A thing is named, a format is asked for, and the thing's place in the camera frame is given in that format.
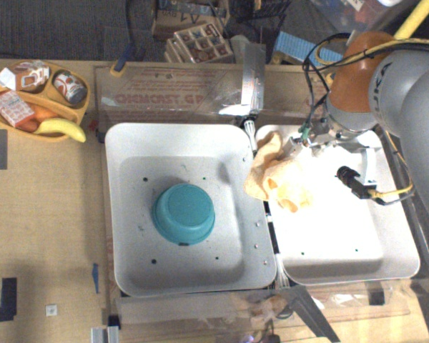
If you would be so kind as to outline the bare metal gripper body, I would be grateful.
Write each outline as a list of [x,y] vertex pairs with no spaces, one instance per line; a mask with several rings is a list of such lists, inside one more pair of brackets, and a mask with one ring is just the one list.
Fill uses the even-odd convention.
[[343,128],[314,126],[304,130],[301,138],[303,145],[310,148],[314,156],[319,156],[324,151],[335,147],[354,152],[358,148],[357,138],[359,136],[359,132]]

